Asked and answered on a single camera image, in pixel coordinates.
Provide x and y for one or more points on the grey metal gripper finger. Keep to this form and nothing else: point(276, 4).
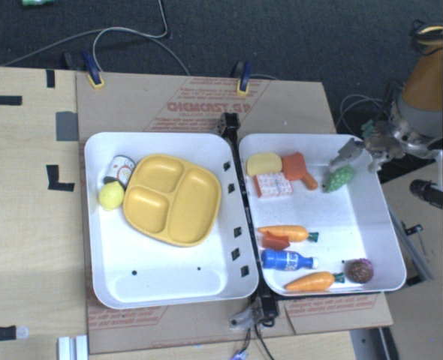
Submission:
point(378, 162)
point(344, 155)

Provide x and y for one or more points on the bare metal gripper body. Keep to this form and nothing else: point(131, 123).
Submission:
point(392, 139)

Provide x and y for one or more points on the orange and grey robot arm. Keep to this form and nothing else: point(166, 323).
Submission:
point(422, 84)

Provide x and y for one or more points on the green grapes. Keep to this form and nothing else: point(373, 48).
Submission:
point(338, 179)

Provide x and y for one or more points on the white plastic tray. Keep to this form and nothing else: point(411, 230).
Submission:
point(169, 272)
point(341, 231)

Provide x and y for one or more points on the orange and white carton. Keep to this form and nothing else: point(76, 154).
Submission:
point(273, 185)

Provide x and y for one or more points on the yellow bread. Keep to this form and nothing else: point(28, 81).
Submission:
point(263, 164)

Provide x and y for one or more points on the orange carrot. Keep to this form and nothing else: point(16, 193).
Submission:
point(287, 232)
point(311, 281)

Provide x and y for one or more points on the thin black rod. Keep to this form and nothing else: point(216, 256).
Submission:
point(248, 208)

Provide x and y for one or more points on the brown doughnut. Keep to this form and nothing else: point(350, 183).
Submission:
point(359, 271)

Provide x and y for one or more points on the red pizza slice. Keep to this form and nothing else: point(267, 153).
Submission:
point(275, 242)

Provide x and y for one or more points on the blue bottle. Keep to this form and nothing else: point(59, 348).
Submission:
point(283, 260)

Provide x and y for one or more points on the yellow divided plate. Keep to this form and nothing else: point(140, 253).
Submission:
point(172, 201)

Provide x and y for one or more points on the brown cardboard board red print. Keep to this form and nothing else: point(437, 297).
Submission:
point(139, 99)

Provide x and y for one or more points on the white printed can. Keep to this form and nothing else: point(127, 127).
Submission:
point(119, 169)

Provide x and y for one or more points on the yellow lemon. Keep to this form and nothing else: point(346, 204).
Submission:
point(111, 196)

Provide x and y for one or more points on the black cylinder on white bracket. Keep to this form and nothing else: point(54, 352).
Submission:
point(428, 193)

